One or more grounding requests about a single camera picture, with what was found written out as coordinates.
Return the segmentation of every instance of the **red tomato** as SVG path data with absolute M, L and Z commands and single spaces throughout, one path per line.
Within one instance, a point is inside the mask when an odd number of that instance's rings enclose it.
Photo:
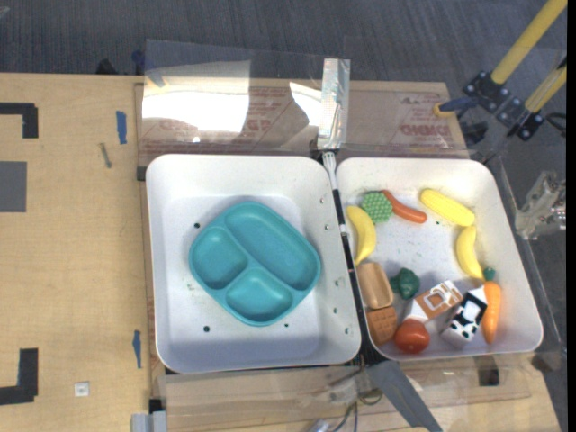
M 394 343 L 403 352 L 418 354 L 430 344 L 430 334 L 421 321 L 407 319 L 396 330 Z

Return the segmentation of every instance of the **yellow pole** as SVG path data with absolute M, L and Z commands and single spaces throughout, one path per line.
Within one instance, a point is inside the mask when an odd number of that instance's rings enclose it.
M 490 77 L 497 85 L 504 85 L 530 50 L 566 8 L 568 0 L 548 0 L 532 22 L 526 27 L 506 56 L 492 71 Z
M 526 99 L 525 107 L 531 113 L 537 113 L 550 101 L 550 98 L 566 83 L 568 64 L 550 72 L 544 82 Z

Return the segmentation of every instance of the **toy banana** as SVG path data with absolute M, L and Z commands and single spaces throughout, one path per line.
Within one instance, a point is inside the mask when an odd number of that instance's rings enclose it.
M 368 213 L 358 206 L 347 206 L 346 214 L 356 230 L 356 257 L 354 264 L 358 266 L 376 249 L 376 227 Z
M 476 243 L 476 226 L 469 226 L 462 229 L 456 239 L 456 256 L 458 263 L 462 270 L 470 277 L 484 278 L 482 267 L 476 257 L 474 243 Z
M 420 194 L 420 201 L 433 212 L 459 226 L 467 227 L 474 224 L 475 216 L 471 210 L 439 191 L 424 189 Z

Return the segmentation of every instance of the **orange carrot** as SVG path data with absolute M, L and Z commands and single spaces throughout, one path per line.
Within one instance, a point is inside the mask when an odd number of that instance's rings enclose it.
M 390 193 L 390 191 L 383 190 L 382 193 L 386 195 L 386 198 L 390 200 L 392 205 L 392 212 L 405 220 L 417 222 L 418 224 L 422 224 L 426 222 L 428 216 L 423 211 L 414 210 L 406 206 L 405 204 L 396 200 L 394 195 Z
M 500 316 L 500 304 L 502 302 L 502 292 L 500 285 L 493 281 L 493 269 L 486 269 L 484 271 L 484 293 L 486 294 L 486 302 L 488 308 L 484 312 L 481 326 L 484 339 L 488 344 L 492 344 L 496 336 L 496 329 L 498 327 L 498 319 Z

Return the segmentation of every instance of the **teal plate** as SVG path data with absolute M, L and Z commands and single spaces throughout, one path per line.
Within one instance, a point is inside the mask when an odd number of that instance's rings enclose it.
M 257 327 L 288 315 L 320 278 L 320 256 L 278 213 L 238 203 L 190 246 L 194 278 L 226 311 Z

